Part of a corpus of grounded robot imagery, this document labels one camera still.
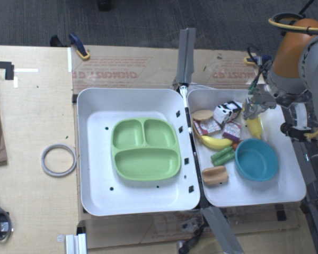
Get yellow banana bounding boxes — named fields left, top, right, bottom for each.
left=200, top=135, right=234, bottom=150

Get purple and white carton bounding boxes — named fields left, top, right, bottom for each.
left=222, top=121, right=242, bottom=142

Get brown cardboard board red print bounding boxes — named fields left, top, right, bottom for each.
left=71, top=45, right=301, bottom=250

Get green toy asparagus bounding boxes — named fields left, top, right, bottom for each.
left=210, top=146, right=236, bottom=167

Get green divided plate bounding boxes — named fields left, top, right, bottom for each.
left=111, top=117, right=182, bottom=188

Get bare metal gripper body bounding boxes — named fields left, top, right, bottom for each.
left=250, top=83, right=310, bottom=111

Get white plastic tray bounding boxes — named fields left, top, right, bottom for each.
left=76, top=88, right=201, bottom=217
left=187, top=88, right=307, bottom=208

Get yellow bottle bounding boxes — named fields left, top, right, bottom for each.
left=245, top=114, right=264, bottom=140

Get toy hot dog bun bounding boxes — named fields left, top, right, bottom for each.
left=201, top=165, right=229, bottom=186

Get blue bowl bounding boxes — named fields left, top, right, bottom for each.
left=234, top=138, right=279, bottom=183

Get round tan biscuit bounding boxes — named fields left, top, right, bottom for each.
left=191, top=110, right=215, bottom=122

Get black and white carton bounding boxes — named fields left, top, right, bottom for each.
left=213, top=101, right=243, bottom=125

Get red and white packet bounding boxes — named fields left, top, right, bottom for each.
left=192, top=117, right=223, bottom=137

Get grey tape roll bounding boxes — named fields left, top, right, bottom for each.
left=40, top=143, right=77, bottom=178

